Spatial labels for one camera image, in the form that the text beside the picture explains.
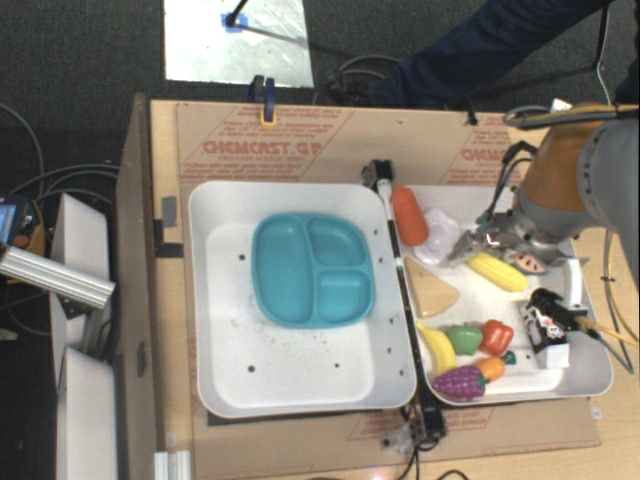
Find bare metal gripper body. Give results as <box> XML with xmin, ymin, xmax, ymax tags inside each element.
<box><xmin>480</xmin><ymin>213</ymin><xmax>576</xmax><ymax>265</ymax></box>

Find yellow corn cob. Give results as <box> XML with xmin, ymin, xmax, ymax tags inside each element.
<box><xmin>467</xmin><ymin>250</ymin><xmax>530</xmax><ymax>293</ymax></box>

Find pink watermelon slice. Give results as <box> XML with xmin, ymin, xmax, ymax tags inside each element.
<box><xmin>513</xmin><ymin>252</ymin><xmax>549</xmax><ymax>276</ymax></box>

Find tan cheese wedge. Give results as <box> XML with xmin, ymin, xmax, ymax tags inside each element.
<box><xmin>403</xmin><ymin>256</ymin><xmax>461</xmax><ymax>319</ymax></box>

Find white plastic tray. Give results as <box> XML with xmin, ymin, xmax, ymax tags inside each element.
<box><xmin>394</xmin><ymin>183</ymin><xmax>615</xmax><ymax>408</ymax></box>
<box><xmin>187</xmin><ymin>180</ymin><xmax>419</xmax><ymax>419</ymax></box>

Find thin black and white rod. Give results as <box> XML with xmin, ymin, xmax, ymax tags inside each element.
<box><xmin>375</xmin><ymin>178</ymin><xmax>437</xmax><ymax>419</ymax></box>

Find red bell pepper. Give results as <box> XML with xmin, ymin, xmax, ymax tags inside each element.
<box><xmin>479</xmin><ymin>319</ymin><xmax>515</xmax><ymax>358</ymax></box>

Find black and white carton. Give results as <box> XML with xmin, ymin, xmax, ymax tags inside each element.
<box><xmin>519</xmin><ymin>301</ymin><xmax>572</xmax><ymax>371</ymax></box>

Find green bell pepper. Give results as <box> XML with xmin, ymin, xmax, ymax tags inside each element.
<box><xmin>445</xmin><ymin>324</ymin><xmax>484</xmax><ymax>357</ymax></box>

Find yellow banana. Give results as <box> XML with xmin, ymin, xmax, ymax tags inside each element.
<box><xmin>415</xmin><ymin>321</ymin><xmax>458</xmax><ymax>378</ymax></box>

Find orange carrot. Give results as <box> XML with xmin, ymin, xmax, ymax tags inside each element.
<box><xmin>474</xmin><ymin>350</ymin><xmax>518</xmax><ymax>383</ymax></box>

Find purple grapes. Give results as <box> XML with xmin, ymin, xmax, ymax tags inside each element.
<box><xmin>431</xmin><ymin>365</ymin><xmax>491</xmax><ymax>402</ymax></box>

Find brown cardboard board, red print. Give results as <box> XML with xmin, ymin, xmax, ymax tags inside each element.
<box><xmin>174</xmin><ymin>101</ymin><xmax>603</xmax><ymax>474</ymax></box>

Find blue divided plate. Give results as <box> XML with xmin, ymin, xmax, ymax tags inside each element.
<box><xmin>251</xmin><ymin>212</ymin><xmax>376</xmax><ymax>328</ymax></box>

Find person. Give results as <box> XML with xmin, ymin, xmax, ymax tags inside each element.
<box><xmin>368</xmin><ymin>0</ymin><xmax>640</xmax><ymax>111</ymax></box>

